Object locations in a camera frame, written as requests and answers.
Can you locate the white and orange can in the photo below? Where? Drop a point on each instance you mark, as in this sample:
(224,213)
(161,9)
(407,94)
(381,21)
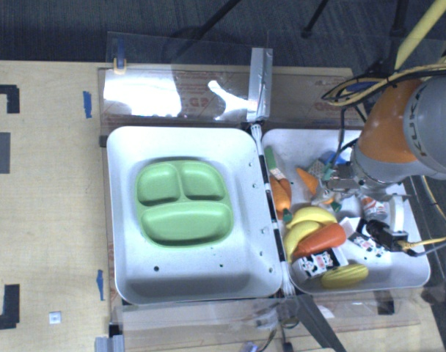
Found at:
(375,207)

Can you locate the cow print milk carton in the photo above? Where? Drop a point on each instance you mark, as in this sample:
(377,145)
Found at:
(366,242)
(318,263)

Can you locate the green divided plate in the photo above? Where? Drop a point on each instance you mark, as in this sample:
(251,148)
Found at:
(186,222)

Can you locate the large orange carrot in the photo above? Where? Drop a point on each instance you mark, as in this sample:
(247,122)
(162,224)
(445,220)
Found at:
(324,238)

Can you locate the orange carrot cone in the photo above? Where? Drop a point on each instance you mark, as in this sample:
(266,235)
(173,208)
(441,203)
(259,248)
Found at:
(308,180)

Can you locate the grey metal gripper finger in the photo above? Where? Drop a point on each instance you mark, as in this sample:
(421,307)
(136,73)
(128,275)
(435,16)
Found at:
(322,193)

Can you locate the white plastic tray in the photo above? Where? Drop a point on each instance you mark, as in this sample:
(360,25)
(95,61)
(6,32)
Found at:
(193,270)
(399,270)

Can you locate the orange carrot with green tip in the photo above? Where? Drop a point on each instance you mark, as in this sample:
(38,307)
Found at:
(279,198)

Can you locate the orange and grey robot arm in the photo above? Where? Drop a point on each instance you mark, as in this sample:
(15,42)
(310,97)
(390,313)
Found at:
(388,138)

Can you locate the thin black and white rod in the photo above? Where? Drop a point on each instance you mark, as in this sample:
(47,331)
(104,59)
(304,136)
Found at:
(269,196)

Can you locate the small orange carrot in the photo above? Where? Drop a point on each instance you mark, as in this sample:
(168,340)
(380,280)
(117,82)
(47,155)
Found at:
(286,187)

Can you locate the yellow corn cob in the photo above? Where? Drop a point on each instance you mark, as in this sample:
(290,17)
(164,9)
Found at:
(346,276)

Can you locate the green stick with label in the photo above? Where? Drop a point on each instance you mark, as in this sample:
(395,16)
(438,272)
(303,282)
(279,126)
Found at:
(270,158)

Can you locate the grey patterned box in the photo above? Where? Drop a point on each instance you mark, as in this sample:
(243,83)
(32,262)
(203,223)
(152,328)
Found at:
(316,167)

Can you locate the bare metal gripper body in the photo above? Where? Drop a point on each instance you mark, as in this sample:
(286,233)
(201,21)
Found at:
(343,183)

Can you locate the yellow banana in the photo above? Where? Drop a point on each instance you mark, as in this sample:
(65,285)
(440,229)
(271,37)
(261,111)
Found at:
(313,213)
(296,235)

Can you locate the blue packet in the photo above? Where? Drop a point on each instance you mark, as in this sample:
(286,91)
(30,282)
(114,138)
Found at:
(335,157)

